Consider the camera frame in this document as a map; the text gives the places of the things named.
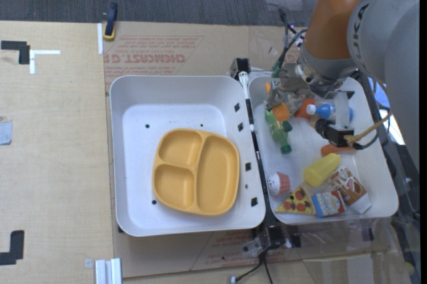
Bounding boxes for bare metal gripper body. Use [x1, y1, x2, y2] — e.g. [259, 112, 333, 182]
[278, 62, 342, 97]

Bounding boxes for orange carrot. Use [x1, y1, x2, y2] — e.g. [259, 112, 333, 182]
[265, 82, 292, 123]

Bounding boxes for green plastic bottle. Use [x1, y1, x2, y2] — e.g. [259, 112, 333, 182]
[264, 109, 294, 155]

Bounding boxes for thin black and white rod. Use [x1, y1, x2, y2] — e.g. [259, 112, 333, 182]
[238, 71, 272, 229]

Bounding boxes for blue and white bottle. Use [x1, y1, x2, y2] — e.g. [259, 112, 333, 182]
[306, 103, 354, 122]

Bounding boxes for white plastic tray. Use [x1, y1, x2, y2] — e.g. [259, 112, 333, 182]
[248, 73, 400, 227]
[109, 75, 267, 238]

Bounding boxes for orange sausage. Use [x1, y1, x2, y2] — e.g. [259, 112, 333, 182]
[320, 143, 357, 157]

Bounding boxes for pink and white cupcake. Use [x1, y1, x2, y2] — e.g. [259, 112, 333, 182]
[266, 171, 292, 197]

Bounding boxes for yellow bottle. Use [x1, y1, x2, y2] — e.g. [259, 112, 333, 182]
[302, 152, 342, 187]

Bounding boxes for yellow divided plate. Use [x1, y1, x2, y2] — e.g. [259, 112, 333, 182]
[151, 127, 242, 217]

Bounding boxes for yellow pizza slice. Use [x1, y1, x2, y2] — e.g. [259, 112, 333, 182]
[274, 185, 317, 217]

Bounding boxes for small blue and red carton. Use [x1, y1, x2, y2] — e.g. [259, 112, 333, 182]
[310, 190, 347, 219]

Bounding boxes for brown and white tube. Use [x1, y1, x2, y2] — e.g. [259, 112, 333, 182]
[328, 165, 373, 215]

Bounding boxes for brown cardboard board red print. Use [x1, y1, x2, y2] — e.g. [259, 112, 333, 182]
[102, 21, 412, 279]

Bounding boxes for black block with thin wires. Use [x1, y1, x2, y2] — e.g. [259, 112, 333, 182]
[230, 57, 251, 77]
[263, 225, 288, 249]

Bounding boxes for black cylinder on white bracket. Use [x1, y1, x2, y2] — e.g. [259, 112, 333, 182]
[314, 91, 356, 148]

